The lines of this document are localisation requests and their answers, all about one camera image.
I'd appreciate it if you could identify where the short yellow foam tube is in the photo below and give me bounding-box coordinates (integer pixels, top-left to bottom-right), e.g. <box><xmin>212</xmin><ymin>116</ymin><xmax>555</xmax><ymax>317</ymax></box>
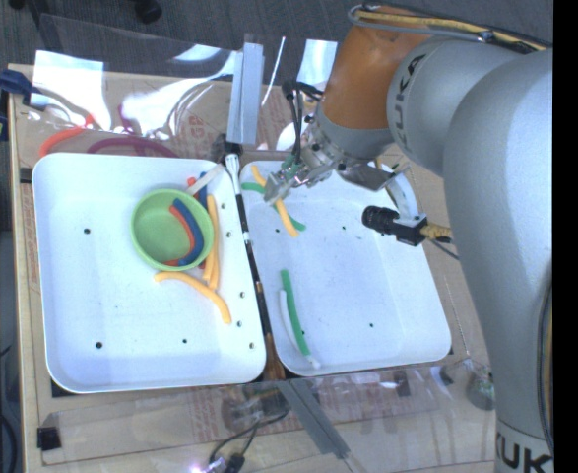
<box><xmin>202</xmin><ymin>241</ymin><xmax>216</xmax><ymax>282</ymax></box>

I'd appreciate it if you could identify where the green foam tube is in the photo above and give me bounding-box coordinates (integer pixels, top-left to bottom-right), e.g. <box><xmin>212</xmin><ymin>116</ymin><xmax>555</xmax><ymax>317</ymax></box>
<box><xmin>240</xmin><ymin>180</ymin><xmax>308</xmax><ymax>233</ymax></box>
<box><xmin>279</xmin><ymin>268</ymin><xmax>313</xmax><ymax>358</ymax></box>

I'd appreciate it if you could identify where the thin black and white rod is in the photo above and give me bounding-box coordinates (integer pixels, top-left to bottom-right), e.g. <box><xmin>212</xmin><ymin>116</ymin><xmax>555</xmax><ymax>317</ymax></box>
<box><xmin>224</xmin><ymin>153</ymin><xmax>287</xmax><ymax>381</ymax></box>

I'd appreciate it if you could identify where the purple foam tube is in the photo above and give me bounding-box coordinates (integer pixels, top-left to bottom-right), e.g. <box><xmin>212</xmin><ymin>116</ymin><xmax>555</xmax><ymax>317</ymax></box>
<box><xmin>87</xmin><ymin>135</ymin><xmax>179</xmax><ymax>160</ymax></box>

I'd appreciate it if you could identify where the green bowl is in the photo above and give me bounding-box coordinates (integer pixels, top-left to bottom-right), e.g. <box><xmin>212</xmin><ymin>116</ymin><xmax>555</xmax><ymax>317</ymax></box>
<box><xmin>129</xmin><ymin>187</ymin><xmax>216</xmax><ymax>273</ymax></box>

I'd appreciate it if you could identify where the white plastic tray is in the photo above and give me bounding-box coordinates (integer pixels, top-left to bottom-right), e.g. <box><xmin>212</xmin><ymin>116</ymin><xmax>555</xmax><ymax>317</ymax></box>
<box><xmin>238</xmin><ymin>159</ymin><xmax>454</xmax><ymax>378</ymax></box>
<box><xmin>32</xmin><ymin>151</ymin><xmax>268</xmax><ymax>395</ymax></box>

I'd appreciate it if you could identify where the red foam tube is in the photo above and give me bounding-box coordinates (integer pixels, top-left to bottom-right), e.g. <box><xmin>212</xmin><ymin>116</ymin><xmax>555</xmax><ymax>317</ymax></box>
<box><xmin>163</xmin><ymin>176</ymin><xmax>197</xmax><ymax>267</ymax></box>

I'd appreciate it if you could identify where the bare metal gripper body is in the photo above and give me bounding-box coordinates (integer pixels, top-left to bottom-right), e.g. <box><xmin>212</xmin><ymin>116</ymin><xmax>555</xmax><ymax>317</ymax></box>
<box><xmin>279</xmin><ymin>133</ymin><xmax>343</xmax><ymax>187</ymax></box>

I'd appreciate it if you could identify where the blue foam tube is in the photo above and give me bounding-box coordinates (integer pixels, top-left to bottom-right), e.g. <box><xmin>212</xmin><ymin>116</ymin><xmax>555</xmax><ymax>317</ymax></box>
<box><xmin>171</xmin><ymin>170</ymin><xmax>213</xmax><ymax>268</ymax></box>

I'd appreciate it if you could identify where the black cylinder on white bracket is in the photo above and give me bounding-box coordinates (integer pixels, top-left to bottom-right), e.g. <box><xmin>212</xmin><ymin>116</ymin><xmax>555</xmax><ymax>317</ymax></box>
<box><xmin>360</xmin><ymin>169</ymin><xmax>429</xmax><ymax>248</ymax></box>

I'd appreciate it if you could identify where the long yellow foam tube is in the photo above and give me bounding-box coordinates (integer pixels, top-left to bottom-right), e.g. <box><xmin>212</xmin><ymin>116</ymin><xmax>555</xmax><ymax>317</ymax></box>
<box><xmin>154</xmin><ymin>270</ymin><xmax>233</xmax><ymax>326</ymax></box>

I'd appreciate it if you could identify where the orange foam tube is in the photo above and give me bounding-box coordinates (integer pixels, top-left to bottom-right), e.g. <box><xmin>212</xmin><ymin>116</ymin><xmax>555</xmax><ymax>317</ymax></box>
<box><xmin>37</xmin><ymin>112</ymin><xmax>96</xmax><ymax>158</ymax></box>

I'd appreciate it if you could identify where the brown cardboard board red print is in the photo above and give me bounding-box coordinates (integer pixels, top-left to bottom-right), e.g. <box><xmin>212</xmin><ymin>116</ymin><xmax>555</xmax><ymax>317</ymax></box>
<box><xmin>6</xmin><ymin>63</ymin><xmax>497</xmax><ymax>473</ymax></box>

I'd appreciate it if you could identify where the white foam tube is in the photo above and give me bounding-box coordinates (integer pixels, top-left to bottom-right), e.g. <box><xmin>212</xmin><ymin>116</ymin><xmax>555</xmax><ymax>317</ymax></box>
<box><xmin>188</xmin><ymin>164</ymin><xmax>225</xmax><ymax>195</ymax></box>
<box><xmin>278</xmin><ymin>289</ymin><xmax>322</xmax><ymax>371</ymax></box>

